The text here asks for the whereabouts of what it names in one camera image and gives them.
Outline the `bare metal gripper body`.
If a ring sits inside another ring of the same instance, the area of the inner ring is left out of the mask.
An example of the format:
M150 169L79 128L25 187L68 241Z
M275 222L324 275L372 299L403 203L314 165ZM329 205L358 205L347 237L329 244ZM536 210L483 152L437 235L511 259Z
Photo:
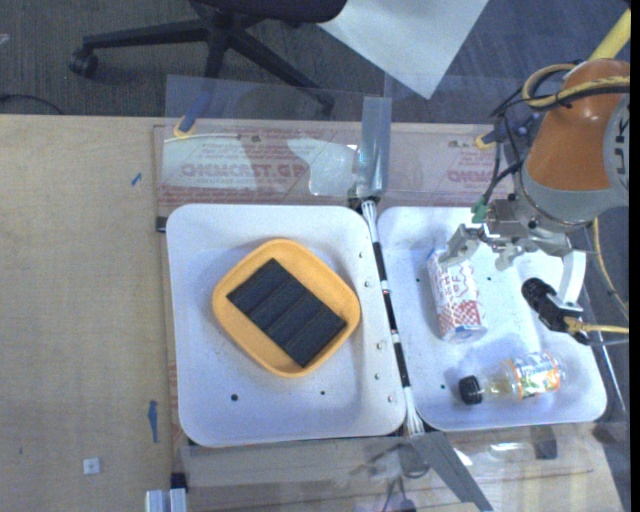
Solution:
M567 226L536 210L527 199L510 196L493 200L484 222L484 241L497 253L497 246L509 241L528 239L533 253L564 256L571 250Z

